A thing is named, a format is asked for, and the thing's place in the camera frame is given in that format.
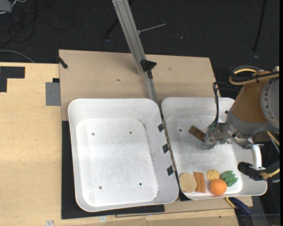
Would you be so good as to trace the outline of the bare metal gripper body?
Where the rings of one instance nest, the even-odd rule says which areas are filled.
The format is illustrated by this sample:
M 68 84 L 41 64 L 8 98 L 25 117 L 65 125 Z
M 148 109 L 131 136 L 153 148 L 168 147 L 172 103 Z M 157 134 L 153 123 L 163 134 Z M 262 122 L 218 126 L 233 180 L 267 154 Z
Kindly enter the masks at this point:
M 211 123 L 208 126 L 208 138 L 219 141 L 219 144 L 237 144 L 242 148 L 250 148 L 253 145 L 251 136 L 239 132 L 230 123 Z

